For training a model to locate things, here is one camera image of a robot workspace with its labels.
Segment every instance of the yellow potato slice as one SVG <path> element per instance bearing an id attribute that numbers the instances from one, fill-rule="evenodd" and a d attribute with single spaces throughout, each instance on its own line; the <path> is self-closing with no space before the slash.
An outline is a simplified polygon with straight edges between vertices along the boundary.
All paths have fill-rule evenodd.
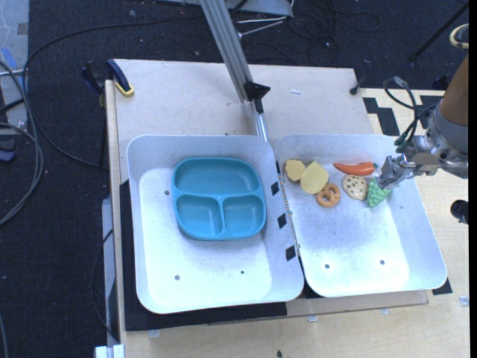
<path id="1" fill-rule="evenodd" d="M 301 174 L 305 171 L 305 165 L 301 160 L 288 159 L 285 162 L 285 171 L 291 181 L 299 181 Z"/>
<path id="2" fill-rule="evenodd" d="M 328 180 L 328 171 L 317 162 L 311 162 L 301 174 L 300 185 L 303 191 L 315 195 L 325 187 Z"/>

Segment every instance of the blue plate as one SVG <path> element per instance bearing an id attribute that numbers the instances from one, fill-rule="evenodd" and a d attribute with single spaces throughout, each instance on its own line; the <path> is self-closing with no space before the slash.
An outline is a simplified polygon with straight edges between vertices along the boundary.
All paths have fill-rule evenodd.
<path id="1" fill-rule="evenodd" d="M 250 237 L 265 226 L 265 194 L 256 170 L 229 157 L 191 157 L 172 174 L 179 229 L 200 240 Z"/>

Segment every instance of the pretzel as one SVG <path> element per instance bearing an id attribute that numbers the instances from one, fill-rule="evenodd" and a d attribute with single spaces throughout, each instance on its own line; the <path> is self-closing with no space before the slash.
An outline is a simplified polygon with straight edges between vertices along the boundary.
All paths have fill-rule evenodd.
<path id="1" fill-rule="evenodd" d="M 323 190 L 316 195 L 316 201 L 322 207 L 330 208 L 338 204 L 340 197 L 341 193 L 338 186 L 334 183 L 328 183 Z"/>

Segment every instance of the black bracket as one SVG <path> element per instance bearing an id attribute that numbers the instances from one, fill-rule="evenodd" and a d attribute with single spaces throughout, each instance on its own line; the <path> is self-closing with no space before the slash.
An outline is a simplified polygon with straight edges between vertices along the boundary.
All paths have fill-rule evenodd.
<path id="1" fill-rule="evenodd" d="M 265 85 L 256 84 L 255 82 L 246 82 L 244 84 L 245 93 L 247 93 L 247 99 L 250 102 L 255 103 L 255 109 L 258 113 L 263 113 L 262 98 L 265 97 L 270 91 L 270 87 Z"/>

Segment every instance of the black floor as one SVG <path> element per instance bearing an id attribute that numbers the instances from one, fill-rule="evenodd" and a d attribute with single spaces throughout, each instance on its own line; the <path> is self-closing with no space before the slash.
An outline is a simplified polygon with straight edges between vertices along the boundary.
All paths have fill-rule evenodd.
<path id="1" fill-rule="evenodd" d="M 464 59 L 447 37 L 469 22 L 469 11 L 414 65 L 409 57 L 467 1 L 297 0 L 293 19 L 244 37 L 244 51 L 249 63 L 354 68 L 364 87 L 381 87 L 398 75 L 412 89 L 431 89 Z M 108 174 L 98 167 L 107 166 L 100 160 L 104 109 L 81 69 L 95 60 L 106 73 L 110 58 L 221 58 L 199 7 L 140 0 L 30 0 L 29 52 L 28 97 L 48 139 L 40 135 L 45 166 L 37 190 L 0 227 L 0 314 L 11 357 L 92 357 L 95 346 L 106 344 L 91 282 Z M 34 173 L 33 145 L 17 138 L 16 158 L 0 162 L 0 218 Z M 101 302 L 102 276 L 96 280 Z"/>

